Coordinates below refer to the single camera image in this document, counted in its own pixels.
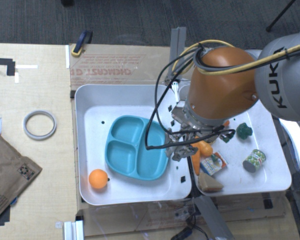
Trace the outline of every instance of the gray ring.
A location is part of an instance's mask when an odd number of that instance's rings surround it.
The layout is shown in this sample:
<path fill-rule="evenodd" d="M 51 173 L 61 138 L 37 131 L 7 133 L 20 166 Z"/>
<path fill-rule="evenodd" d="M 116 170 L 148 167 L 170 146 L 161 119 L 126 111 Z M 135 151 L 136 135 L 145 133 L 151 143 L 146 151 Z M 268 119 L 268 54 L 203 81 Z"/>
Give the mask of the gray ring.
<path fill-rule="evenodd" d="M 48 116 L 52 120 L 53 127 L 49 133 L 47 133 L 45 135 L 34 135 L 31 132 L 29 132 L 29 130 L 27 129 L 27 122 L 31 117 L 33 117 L 35 115 L 45 115 L 45 116 Z M 23 120 L 23 129 L 24 129 L 25 134 L 28 135 L 31 139 L 36 140 L 36 141 L 42 141 L 42 140 L 49 138 L 51 135 L 53 135 L 55 133 L 56 128 L 57 128 L 56 118 L 54 117 L 54 115 L 52 115 L 50 112 L 48 112 L 46 110 L 35 110 L 35 111 L 27 114 Z"/>

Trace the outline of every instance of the brown paper bag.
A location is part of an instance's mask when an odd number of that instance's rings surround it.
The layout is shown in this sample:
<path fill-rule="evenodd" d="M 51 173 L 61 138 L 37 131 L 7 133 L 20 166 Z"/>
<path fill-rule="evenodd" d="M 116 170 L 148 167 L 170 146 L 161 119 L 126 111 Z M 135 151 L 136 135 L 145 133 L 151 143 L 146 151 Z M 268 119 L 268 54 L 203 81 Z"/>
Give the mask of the brown paper bag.
<path fill-rule="evenodd" d="M 0 136 L 0 214 L 35 179 L 42 168 Z"/>

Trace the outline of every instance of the tin can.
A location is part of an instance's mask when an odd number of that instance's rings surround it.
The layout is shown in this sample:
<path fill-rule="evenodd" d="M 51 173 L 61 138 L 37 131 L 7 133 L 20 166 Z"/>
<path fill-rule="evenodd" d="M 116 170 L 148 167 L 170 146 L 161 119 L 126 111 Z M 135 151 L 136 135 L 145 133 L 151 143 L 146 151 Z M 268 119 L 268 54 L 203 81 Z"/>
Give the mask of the tin can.
<path fill-rule="evenodd" d="M 265 153 L 254 149 L 243 161 L 242 165 L 249 173 L 255 173 L 262 166 L 264 161 L 266 161 Z"/>

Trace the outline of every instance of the orange ball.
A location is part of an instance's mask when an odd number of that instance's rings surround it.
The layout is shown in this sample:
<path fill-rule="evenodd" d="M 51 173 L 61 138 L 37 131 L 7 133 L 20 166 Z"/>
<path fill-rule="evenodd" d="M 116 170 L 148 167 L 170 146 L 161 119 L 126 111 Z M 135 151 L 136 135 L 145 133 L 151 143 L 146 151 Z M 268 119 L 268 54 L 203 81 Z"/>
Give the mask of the orange ball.
<path fill-rule="evenodd" d="M 104 170 L 95 169 L 89 175 L 89 183 L 95 189 L 102 189 L 108 183 L 108 174 Z"/>

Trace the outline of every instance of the qr code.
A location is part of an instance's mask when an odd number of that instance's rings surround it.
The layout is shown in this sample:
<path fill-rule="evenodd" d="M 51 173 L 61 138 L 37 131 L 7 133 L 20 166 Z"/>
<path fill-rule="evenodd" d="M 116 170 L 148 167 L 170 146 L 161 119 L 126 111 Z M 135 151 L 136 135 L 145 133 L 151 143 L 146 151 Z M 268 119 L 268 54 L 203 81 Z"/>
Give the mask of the qr code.
<path fill-rule="evenodd" d="M 25 163 L 18 169 L 18 172 L 26 178 L 26 180 L 30 180 L 33 175 L 35 175 L 35 172 L 30 169 Z"/>

